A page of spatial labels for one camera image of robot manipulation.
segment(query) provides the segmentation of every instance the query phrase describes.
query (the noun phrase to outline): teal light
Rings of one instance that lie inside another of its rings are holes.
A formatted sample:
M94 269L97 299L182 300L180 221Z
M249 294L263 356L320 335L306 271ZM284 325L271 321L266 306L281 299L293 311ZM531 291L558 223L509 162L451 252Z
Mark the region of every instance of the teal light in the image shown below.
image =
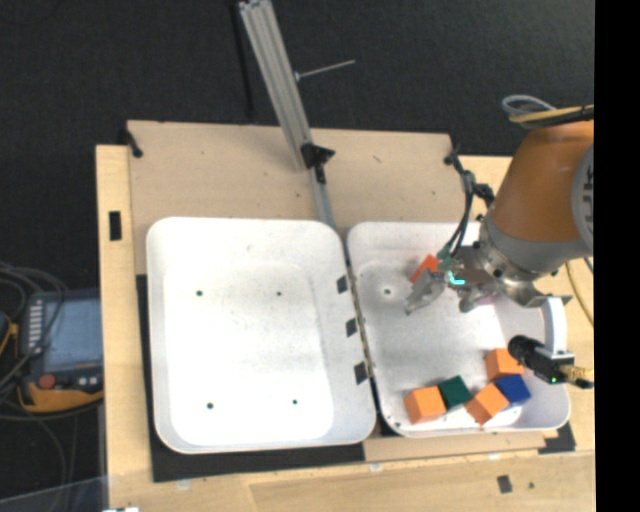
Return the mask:
M464 279L456 279L455 276L453 275L453 272L451 272L451 270L449 270L449 272L447 272L448 276L449 276L449 282L451 284L454 284L456 286L460 286L465 284L467 281L465 281Z

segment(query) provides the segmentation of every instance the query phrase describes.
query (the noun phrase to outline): toy block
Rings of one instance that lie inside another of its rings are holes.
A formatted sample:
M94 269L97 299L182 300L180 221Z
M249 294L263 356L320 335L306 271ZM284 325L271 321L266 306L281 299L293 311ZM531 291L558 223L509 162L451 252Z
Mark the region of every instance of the toy block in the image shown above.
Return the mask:
M522 375L500 377L495 381L495 385L507 400L509 400L511 405L521 405L531 398L531 393Z
M432 254L428 254L427 257L423 260L423 262L420 263L418 270L416 270L411 276L411 279L410 279L411 282L415 283L418 279L420 279L420 276L422 275L425 269L429 269L430 272L434 272L434 273L438 272L438 263L440 263L440 260L438 258L433 256Z
M464 404L467 412L473 416L480 425L484 425L503 409L509 406L509 400L498 389L495 383L490 382L476 395Z
M414 389L404 397L404 405L413 424L435 420L447 412L438 386Z
M471 400L472 395L460 375L438 384L447 410Z
M495 348L484 358L489 380L499 379L507 375L522 375L524 366L509 354L506 348Z

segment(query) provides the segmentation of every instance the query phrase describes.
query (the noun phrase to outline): black floor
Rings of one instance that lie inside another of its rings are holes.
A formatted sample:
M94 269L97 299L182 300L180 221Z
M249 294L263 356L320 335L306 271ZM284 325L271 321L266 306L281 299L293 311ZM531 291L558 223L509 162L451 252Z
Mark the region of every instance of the black floor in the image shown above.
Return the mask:
M296 71L356 61L300 82L312 127L445 132L463 154L511 155L524 133L503 97L594 102L595 0L273 2ZM99 286L94 148L128 119L276 124L241 27L248 112L231 12L0 1L0 261ZM83 480L100 474L98 420L77 421L47 425ZM57 453L37 422L0 420L0 498L58 485Z

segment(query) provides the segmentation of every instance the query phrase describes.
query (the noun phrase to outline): orange block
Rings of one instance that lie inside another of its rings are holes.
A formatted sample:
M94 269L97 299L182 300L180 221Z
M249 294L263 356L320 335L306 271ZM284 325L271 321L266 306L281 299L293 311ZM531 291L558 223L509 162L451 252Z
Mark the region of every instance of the orange block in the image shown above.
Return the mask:
M431 272L438 272L438 263L440 263L440 260L438 258L433 256L432 254L428 254L424 261L418 267L418 270L413 273L410 281L412 283L415 283L418 279L420 279L420 275L426 268L428 268Z
M469 414L480 425L484 425L508 405L509 400L493 382L487 384L471 400L464 404Z
M447 412L438 386L414 389L404 397L404 406L413 424L435 420Z
M524 373L517 359L514 359L506 348L495 348L484 358L489 380L499 379L507 375L521 375Z

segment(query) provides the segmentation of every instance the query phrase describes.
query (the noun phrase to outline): wooden table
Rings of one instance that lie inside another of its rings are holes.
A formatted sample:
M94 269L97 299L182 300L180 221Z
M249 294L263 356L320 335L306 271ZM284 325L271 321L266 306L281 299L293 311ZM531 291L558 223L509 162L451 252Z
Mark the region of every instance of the wooden table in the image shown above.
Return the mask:
M573 387L568 391L574 451L539 454L557 431L421 440L376 431L364 442L362 463L154 483L135 284L145 270L141 241L146 229L173 212L315 218L315 210L308 177L295 169L278 127L131 121L129 130L144 152L141 159L125 146L96 148L110 507L138 506L143 512L595 510L594 392ZM326 169L341 236L363 220L459 220L460 184L442 164L450 146L447 135L325 129L312 134L316 144L336 150ZM478 182L496 192L510 162L505 157L461 160ZM155 184L145 182L150 170ZM211 180L211 187L203 187ZM472 218L484 211L476 200ZM113 231L115 217L121 233ZM593 279L586 265L570 262L537 286L580 298L566 306L568 348L577 365L593 367ZM511 492L501 491L499 477L508 478Z

